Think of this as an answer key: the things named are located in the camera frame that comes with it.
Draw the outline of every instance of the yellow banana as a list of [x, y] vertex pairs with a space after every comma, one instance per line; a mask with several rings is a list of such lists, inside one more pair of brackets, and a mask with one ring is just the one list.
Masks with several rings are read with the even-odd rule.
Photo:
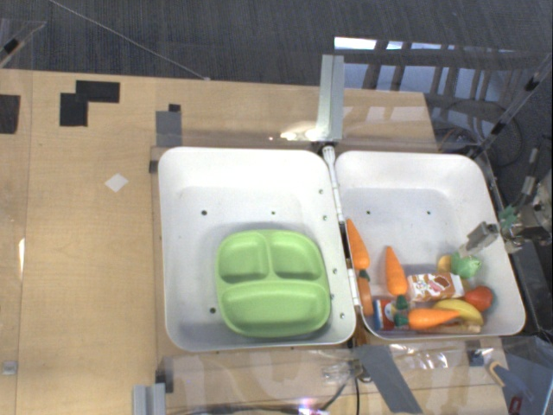
[[457, 310], [459, 312], [459, 316], [466, 322], [478, 324], [479, 326], [484, 324], [484, 318], [482, 318], [482, 314], [478, 311], [478, 309], [463, 300], [455, 298], [440, 300], [434, 305], [434, 309]]

